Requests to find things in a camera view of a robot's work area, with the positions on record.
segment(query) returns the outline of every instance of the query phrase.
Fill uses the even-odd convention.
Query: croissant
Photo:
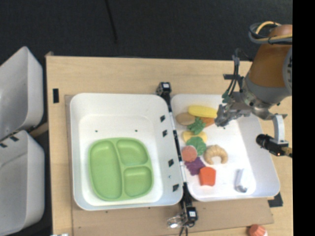
[[[226,163],[228,160],[225,149],[221,148],[219,145],[209,146],[203,154],[203,158],[209,164],[214,164],[214,162],[212,161],[212,157],[214,156],[221,157],[221,163]]]

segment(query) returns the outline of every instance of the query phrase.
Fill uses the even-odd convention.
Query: green plate
[[[94,142],[89,149],[89,174],[96,195],[120,201],[148,194],[154,183],[150,156],[134,138],[110,138]]]

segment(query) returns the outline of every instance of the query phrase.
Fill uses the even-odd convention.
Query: wooden table
[[[243,61],[240,74],[250,63]],[[166,218],[180,211],[179,205],[111,211],[84,211],[74,202],[67,149],[65,96],[81,92],[154,93],[160,82],[170,82],[172,95],[179,93],[222,94],[233,71],[232,61],[93,58],[46,56],[47,101],[50,143],[53,234],[178,235]],[[288,114],[286,139],[292,146],[292,98],[272,113]],[[274,134],[271,121],[261,121],[264,133]],[[283,207],[269,208],[266,198],[223,202],[194,202],[199,214],[189,230],[194,236],[245,236],[248,226],[262,224],[271,236],[293,235],[292,159],[274,157],[281,183]]]

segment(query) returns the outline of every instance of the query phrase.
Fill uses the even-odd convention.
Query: red toy block
[[[199,171],[201,185],[214,186],[216,183],[216,170],[211,167],[203,167]]]

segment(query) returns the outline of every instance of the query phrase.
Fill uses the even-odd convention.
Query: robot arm
[[[272,29],[267,37],[260,34],[265,28]],[[240,49],[236,49],[233,75],[224,75],[231,83],[222,95],[222,103],[215,120],[217,126],[226,126],[233,119],[254,114],[262,120],[272,120],[275,137],[259,135],[256,142],[276,156],[292,157],[292,149],[284,139],[286,115],[269,112],[269,109],[292,95],[292,25],[274,22],[254,24],[250,27],[252,42],[261,44],[250,70],[245,77],[238,74]],[[239,92],[234,91],[236,84]]]

